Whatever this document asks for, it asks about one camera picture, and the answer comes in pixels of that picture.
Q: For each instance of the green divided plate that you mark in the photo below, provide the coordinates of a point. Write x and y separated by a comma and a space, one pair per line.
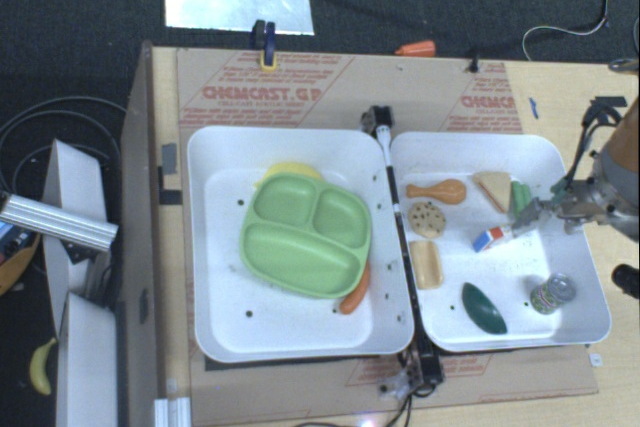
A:
300, 240

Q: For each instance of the brown chicken drumstick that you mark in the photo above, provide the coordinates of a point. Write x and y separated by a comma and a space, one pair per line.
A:
445, 191

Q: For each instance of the brown cardboard board red print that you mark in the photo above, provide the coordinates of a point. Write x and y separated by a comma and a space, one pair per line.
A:
300, 90

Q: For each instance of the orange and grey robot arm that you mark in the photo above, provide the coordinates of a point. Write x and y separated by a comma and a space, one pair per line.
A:
622, 155

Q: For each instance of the triangular toy sandwich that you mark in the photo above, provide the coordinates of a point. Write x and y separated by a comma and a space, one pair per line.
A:
495, 190

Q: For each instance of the yellow flat toy food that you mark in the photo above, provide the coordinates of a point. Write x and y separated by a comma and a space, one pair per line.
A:
295, 167

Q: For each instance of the orange sausage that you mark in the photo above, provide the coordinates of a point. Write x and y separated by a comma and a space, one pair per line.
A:
356, 297

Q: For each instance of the tan bread bun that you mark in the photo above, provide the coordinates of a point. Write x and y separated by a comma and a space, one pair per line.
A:
426, 264

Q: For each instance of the red white blue carton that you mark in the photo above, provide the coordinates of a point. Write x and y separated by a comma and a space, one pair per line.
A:
490, 239

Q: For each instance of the white plastic tray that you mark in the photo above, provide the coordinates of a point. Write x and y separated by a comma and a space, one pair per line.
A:
220, 315
500, 265

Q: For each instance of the chocolate chip biscuit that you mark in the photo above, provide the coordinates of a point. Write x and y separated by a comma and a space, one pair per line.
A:
426, 218

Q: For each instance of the yellow banana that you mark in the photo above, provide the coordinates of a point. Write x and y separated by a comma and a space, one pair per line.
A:
40, 367

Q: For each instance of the thin black and white rod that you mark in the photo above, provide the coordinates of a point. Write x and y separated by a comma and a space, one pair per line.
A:
400, 225

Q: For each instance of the small green patterned can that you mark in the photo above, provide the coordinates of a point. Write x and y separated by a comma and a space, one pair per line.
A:
550, 294

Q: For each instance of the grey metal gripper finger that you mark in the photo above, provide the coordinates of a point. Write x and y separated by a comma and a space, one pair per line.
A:
522, 224
532, 206

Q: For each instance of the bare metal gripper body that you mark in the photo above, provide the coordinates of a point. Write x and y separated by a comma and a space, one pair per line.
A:
585, 205

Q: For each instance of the dark green oval toy vegetable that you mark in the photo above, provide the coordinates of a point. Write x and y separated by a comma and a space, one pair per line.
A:
482, 307

